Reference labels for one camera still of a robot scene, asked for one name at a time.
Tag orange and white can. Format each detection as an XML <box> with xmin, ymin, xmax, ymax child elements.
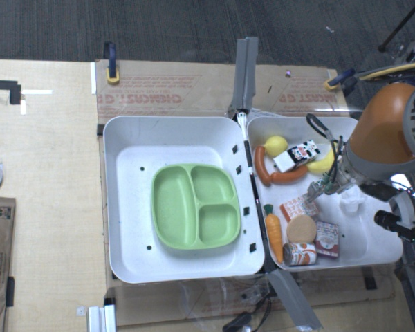
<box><xmin>282</xmin><ymin>242</ymin><xmax>317</xmax><ymax>267</ymax></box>

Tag orange and white packet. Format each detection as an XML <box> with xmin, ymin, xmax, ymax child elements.
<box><xmin>279</xmin><ymin>193</ymin><xmax>321</xmax><ymax>223</ymax></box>

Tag yellow lemon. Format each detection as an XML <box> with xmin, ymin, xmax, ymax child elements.
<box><xmin>264</xmin><ymin>135</ymin><xmax>289</xmax><ymax>158</ymax></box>

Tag black cylinder on white bracket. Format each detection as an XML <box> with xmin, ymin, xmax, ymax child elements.
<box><xmin>373</xmin><ymin>191</ymin><xmax>415</xmax><ymax>243</ymax></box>

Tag yellow banana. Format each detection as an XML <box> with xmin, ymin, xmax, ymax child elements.
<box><xmin>306</xmin><ymin>142</ymin><xmax>337</xmax><ymax>176</ymax></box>

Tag brown cardboard board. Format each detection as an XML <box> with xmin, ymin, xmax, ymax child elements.
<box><xmin>95</xmin><ymin>59</ymin><xmax>399</xmax><ymax>326</ymax></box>

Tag dark red carton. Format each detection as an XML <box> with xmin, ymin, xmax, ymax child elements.
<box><xmin>314</xmin><ymin>221</ymin><xmax>340</xmax><ymax>259</ymax></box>

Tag red linked sausages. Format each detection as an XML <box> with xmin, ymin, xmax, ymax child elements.
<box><xmin>254</xmin><ymin>146</ymin><xmax>309</xmax><ymax>187</ymax></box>

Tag tan round biscuit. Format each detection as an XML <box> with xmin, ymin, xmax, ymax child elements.
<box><xmin>286</xmin><ymin>214</ymin><xmax>318</xmax><ymax>245</ymax></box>

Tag orange carrot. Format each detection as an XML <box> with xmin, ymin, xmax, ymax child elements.
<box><xmin>263</xmin><ymin>203</ymin><xmax>285</xmax><ymax>265</ymax></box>

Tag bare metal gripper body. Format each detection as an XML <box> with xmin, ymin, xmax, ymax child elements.
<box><xmin>318</xmin><ymin>169</ymin><xmax>363</xmax><ymax>196</ymax></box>

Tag white plastic tray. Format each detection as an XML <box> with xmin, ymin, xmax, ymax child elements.
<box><xmin>102</xmin><ymin>116</ymin><xmax>266</xmax><ymax>284</ymax></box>
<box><xmin>246</xmin><ymin>116</ymin><xmax>405</xmax><ymax>273</ymax></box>

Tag green divided plate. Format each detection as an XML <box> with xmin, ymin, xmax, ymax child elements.
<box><xmin>151</xmin><ymin>163</ymin><xmax>242</xmax><ymax>250</ymax></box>

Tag cow print milk carton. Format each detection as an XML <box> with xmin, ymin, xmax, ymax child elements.
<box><xmin>273</xmin><ymin>140</ymin><xmax>322</xmax><ymax>174</ymax></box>

